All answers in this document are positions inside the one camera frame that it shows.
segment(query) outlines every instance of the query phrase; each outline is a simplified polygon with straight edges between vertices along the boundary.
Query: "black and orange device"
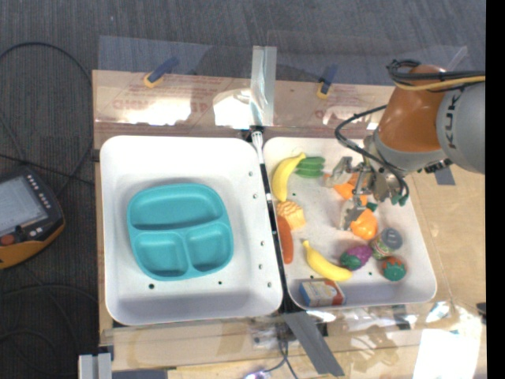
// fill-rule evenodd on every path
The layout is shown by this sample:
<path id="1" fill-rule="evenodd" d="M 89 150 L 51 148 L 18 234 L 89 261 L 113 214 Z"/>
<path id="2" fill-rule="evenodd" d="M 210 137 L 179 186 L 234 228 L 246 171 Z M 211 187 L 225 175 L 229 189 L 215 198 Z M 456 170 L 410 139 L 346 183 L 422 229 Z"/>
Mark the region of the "black and orange device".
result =
<path id="1" fill-rule="evenodd" d="M 0 269 L 34 256 L 64 227 L 56 196 L 30 167 L 0 175 Z"/>

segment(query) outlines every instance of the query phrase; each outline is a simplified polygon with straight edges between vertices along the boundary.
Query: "blue clamp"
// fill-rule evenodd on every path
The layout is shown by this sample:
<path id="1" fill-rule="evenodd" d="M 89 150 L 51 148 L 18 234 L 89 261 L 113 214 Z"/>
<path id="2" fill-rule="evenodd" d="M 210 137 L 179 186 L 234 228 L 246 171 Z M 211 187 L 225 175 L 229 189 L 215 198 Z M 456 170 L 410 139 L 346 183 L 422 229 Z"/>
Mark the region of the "blue clamp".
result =
<path id="1" fill-rule="evenodd" d="M 179 59 L 173 56 L 167 59 L 161 65 L 159 65 L 155 70 L 146 74 L 144 77 L 144 84 L 146 87 L 153 88 L 159 84 L 162 80 L 162 76 L 165 73 L 170 73 L 172 69 L 179 64 Z"/>
<path id="2" fill-rule="evenodd" d="M 337 74 L 337 65 L 332 64 L 331 66 L 326 68 L 325 74 L 319 78 L 317 81 L 320 83 L 320 87 L 317 90 L 317 96 L 322 99 L 328 98 L 328 93 L 330 91 L 331 83 L 333 83 L 333 79 Z"/>

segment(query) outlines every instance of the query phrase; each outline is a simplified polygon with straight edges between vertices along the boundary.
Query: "can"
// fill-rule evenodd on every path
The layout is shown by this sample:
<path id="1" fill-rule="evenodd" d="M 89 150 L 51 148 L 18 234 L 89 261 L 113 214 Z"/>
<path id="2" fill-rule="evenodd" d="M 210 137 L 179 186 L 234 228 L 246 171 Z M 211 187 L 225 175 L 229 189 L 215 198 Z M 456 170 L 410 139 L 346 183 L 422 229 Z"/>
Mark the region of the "can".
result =
<path id="1" fill-rule="evenodd" d="M 403 244 L 403 238 L 399 231 L 393 227 L 388 227 L 380 232 L 371 242 L 372 257 L 376 260 L 383 260 L 389 257 Z"/>

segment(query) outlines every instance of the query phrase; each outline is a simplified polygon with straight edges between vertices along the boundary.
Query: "small box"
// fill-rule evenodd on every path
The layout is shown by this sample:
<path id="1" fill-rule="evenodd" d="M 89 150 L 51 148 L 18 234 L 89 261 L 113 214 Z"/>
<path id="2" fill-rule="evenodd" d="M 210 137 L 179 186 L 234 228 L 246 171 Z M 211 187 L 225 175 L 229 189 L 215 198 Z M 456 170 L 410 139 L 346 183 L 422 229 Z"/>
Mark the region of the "small box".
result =
<path id="1" fill-rule="evenodd" d="M 310 280 L 300 284 L 300 292 L 306 306 L 338 306 L 346 302 L 340 286 L 330 280 Z"/>

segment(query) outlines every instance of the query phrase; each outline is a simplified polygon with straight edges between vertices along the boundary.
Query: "teal dish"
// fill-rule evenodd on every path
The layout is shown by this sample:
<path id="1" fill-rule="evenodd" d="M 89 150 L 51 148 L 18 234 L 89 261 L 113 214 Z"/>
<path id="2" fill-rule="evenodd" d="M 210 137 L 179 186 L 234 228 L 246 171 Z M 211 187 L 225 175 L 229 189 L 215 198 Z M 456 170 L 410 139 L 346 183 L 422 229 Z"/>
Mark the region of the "teal dish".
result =
<path id="1" fill-rule="evenodd" d="M 187 280 L 224 268 L 234 253 L 223 200 L 202 184 L 171 184 L 135 194 L 127 224 L 137 264 L 155 280 Z"/>

